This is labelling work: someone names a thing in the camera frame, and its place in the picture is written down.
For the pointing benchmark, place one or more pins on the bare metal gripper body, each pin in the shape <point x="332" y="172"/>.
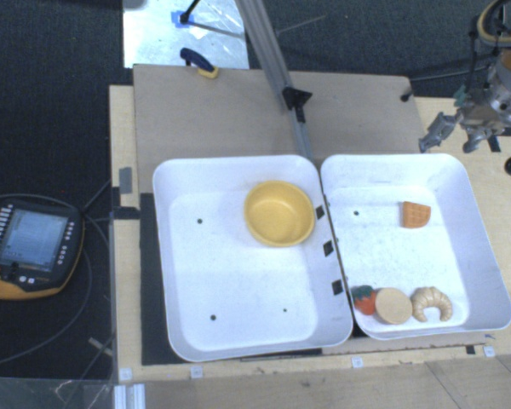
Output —
<point x="487" y="115"/>

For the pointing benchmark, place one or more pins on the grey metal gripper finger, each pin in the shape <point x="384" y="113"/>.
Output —
<point x="475" y="140"/>
<point x="435" y="133"/>

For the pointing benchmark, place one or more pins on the orange waffle piece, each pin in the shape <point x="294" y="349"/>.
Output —
<point x="415" y="215"/>

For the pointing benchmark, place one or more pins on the white plastic tray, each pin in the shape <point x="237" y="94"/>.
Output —
<point x="238" y="288"/>
<point x="400" y="262"/>

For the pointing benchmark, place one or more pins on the beige croissant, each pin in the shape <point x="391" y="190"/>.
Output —
<point x="432" y="300"/>

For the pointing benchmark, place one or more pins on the yellow bowl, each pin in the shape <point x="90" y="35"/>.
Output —
<point x="279" y="215"/>

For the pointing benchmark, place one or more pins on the beige round biscuit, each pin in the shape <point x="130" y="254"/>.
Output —
<point x="393" y="307"/>

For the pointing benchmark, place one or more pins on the brown cardboard board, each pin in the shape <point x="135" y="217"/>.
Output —
<point x="221" y="117"/>

